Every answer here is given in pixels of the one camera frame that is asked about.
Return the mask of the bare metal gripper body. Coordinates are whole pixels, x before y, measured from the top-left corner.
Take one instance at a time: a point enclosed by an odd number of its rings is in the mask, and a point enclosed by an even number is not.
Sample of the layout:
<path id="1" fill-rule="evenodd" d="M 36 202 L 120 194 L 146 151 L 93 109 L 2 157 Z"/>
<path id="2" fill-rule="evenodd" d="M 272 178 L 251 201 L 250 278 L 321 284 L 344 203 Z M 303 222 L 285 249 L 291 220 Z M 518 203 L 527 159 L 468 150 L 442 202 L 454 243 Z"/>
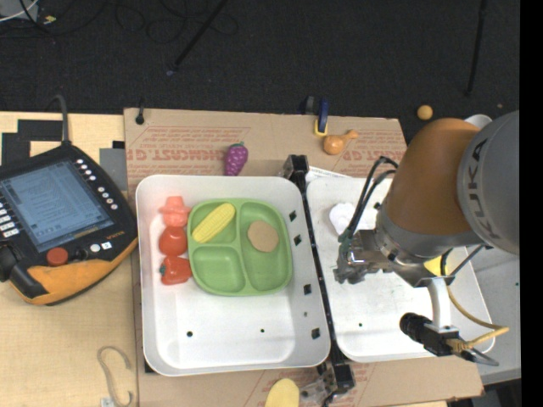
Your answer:
<path id="1" fill-rule="evenodd" d="M 386 235 L 374 230 L 359 230 L 353 236 L 347 261 L 353 267 L 375 267 L 376 273 L 395 273 L 413 287 L 420 287 L 425 277 L 424 260 L 398 248 Z"/>

